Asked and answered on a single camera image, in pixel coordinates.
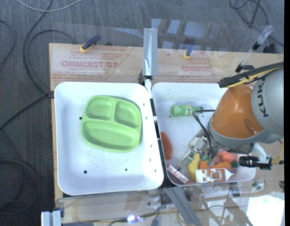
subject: green bottle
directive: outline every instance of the green bottle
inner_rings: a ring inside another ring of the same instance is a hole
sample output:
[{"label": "green bottle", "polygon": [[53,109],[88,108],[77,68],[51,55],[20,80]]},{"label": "green bottle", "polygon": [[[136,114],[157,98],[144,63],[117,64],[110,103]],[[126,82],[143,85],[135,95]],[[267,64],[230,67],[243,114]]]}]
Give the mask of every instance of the green bottle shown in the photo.
[{"label": "green bottle", "polygon": [[170,113],[172,116],[189,116],[192,115],[194,111],[198,110],[203,110],[203,108],[201,106],[194,107],[192,105],[173,105],[171,107]]}]

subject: green compartment plate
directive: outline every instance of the green compartment plate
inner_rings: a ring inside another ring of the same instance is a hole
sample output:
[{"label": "green compartment plate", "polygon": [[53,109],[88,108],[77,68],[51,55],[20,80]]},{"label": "green compartment plate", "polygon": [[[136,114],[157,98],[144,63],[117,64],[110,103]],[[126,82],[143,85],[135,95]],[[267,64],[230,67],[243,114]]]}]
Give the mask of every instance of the green compartment plate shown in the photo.
[{"label": "green compartment plate", "polygon": [[94,96],[85,106],[81,134],[94,147],[129,152],[139,144],[141,131],[141,111],[126,99]]}]

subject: gray floor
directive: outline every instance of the gray floor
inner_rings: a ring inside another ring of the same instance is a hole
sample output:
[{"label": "gray floor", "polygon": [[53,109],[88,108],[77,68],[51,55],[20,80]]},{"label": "gray floor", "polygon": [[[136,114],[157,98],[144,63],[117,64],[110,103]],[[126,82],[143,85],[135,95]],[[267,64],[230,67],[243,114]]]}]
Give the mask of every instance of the gray floor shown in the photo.
[{"label": "gray floor", "polygon": [[[50,4],[50,0],[21,1],[40,10]],[[53,0],[50,10],[74,1]],[[184,48],[189,38],[195,38],[194,49],[247,52],[271,25],[273,32],[258,52],[274,44],[274,52],[283,54],[284,0],[261,0],[249,27],[255,1],[231,0],[235,7],[247,2],[234,9],[230,0],[84,0],[43,16],[16,0],[0,0],[0,206],[5,206],[0,209],[0,226],[40,225],[40,212],[54,208],[51,108],[50,99],[43,97],[49,89],[49,42],[82,44],[100,34],[98,44],[142,47],[143,29],[152,27],[158,28],[159,48]],[[14,47],[2,61],[13,40]],[[25,40],[31,40],[28,67],[23,59]],[[3,161],[2,155],[24,162],[35,176],[24,166],[21,171],[18,164]],[[21,202],[6,205],[10,201]]]}]

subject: white plastic tray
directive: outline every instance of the white plastic tray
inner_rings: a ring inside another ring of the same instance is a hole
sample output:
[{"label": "white plastic tray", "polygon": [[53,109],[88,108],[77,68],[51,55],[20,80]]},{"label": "white plastic tray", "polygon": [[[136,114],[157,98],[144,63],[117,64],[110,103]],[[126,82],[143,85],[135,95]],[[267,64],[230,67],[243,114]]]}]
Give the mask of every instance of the white plastic tray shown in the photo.
[{"label": "white plastic tray", "polygon": [[[180,159],[188,152],[188,143],[201,130],[200,125],[191,116],[173,117],[170,108],[176,105],[191,104],[202,106],[204,109],[216,109],[225,88],[219,88],[218,84],[204,83],[157,83],[152,88],[153,101],[157,114],[160,131],[164,131],[172,144],[172,158],[166,163],[176,167]],[[213,112],[200,114],[201,123],[206,127]],[[191,180],[187,168],[182,171],[189,179],[189,185],[195,183]],[[232,175],[228,182],[252,180],[256,174],[255,168],[238,166],[232,168]]]},{"label": "white plastic tray", "polygon": [[[131,152],[115,153],[88,145],[81,137],[87,101],[96,95],[134,102],[142,114],[142,135]],[[134,83],[64,82],[55,89],[57,174],[68,195],[158,188],[164,179],[147,90]]]}]

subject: blue clamp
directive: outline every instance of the blue clamp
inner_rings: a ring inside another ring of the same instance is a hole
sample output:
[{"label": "blue clamp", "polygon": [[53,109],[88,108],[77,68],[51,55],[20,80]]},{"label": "blue clamp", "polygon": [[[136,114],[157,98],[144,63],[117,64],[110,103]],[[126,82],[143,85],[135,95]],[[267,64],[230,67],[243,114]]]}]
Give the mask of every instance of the blue clamp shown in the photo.
[{"label": "blue clamp", "polygon": [[82,44],[79,49],[82,53],[85,53],[86,51],[89,51],[92,47],[93,44],[96,44],[97,41],[101,39],[100,35],[95,35],[92,37],[90,40],[88,40],[86,43]]},{"label": "blue clamp", "polygon": [[184,51],[184,58],[189,59],[191,58],[191,52],[193,45],[195,43],[195,39],[190,39],[187,49]]}]

